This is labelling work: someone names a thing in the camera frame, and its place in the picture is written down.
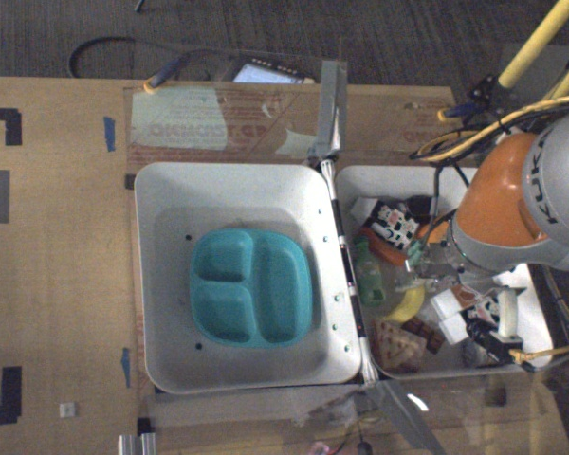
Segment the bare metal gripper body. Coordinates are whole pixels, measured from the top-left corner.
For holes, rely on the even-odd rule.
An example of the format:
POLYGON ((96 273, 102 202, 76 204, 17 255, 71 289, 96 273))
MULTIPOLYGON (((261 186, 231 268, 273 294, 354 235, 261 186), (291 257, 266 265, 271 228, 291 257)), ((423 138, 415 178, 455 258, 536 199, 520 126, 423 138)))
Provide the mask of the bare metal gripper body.
POLYGON ((412 243, 407 249, 405 268, 415 279, 456 284, 460 282, 459 272, 447 258, 447 252, 439 243, 412 243))

